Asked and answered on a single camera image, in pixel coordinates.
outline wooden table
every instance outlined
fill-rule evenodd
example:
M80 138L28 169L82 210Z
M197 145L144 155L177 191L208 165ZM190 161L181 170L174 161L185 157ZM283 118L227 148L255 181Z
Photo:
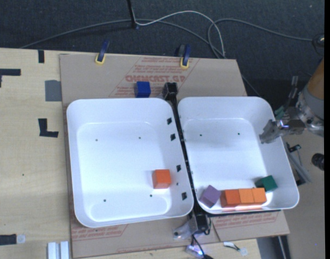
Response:
M44 81L60 80L59 51L0 49L0 69L22 69L3 76L0 88L0 235L25 235L25 243L0 246L0 258L46 258L48 242L70 242L63 114L60 101L45 101ZM38 118L57 138L39 137ZM257 241L235 242L260 258ZM185 247L96 258L191 258ZM213 258L240 258L223 243L203 245Z

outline toy block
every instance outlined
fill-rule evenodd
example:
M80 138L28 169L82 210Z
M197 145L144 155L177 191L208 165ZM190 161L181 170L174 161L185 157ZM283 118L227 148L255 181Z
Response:
M221 192L209 185L202 193L199 201L211 208L218 201Z
M240 205L252 205L254 203L251 189L238 189L240 197Z
M266 191L264 188L252 188L251 191L254 205L262 205L267 201Z
M238 189L229 189L221 192L220 203L222 207L236 207L240 205Z
M154 189L166 189L170 187L171 175L169 169L157 169L152 174Z
M136 98L148 98L150 95L150 83L148 81L137 81L134 92Z
M257 188L264 188L266 193L272 192L278 188L272 175L266 176L255 182Z

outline orange cube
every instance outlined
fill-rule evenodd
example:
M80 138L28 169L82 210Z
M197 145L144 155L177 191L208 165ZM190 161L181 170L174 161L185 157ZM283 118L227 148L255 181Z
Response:
M222 207L236 207L240 205L238 189L229 189L221 192L220 203Z
M265 188L252 188L254 205L262 205L267 201Z
M239 189L240 205L252 205L254 204L254 199L251 189Z
M169 169L157 169L152 174L153 188L166 189L170 187L171 175Z

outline purple block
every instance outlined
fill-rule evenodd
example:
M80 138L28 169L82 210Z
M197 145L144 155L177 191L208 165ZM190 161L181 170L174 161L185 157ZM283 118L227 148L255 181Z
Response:
M220 198L221 192L215 189L213 186L209 185L205 191L203 191L199 201L204 205L211 208Z

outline cardboard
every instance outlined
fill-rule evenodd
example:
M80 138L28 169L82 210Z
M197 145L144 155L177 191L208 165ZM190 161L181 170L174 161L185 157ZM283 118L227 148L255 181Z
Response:
M73 210L66 109L77 99L134 97L137 81L150 82L150 97L157 97L166 82L177 82L178 100L189 96L246 96L237 62L192 58L189 68L183 70L180 59L175 57L107 54L103 65L94 60L95 54L60 55L73 258L187 246L191 240L173 239L173 229L185 224L187 217L98 229L86 228L77 221ZM288 233L283 212L228 215L212 218L210 234L200 236L200 243Z

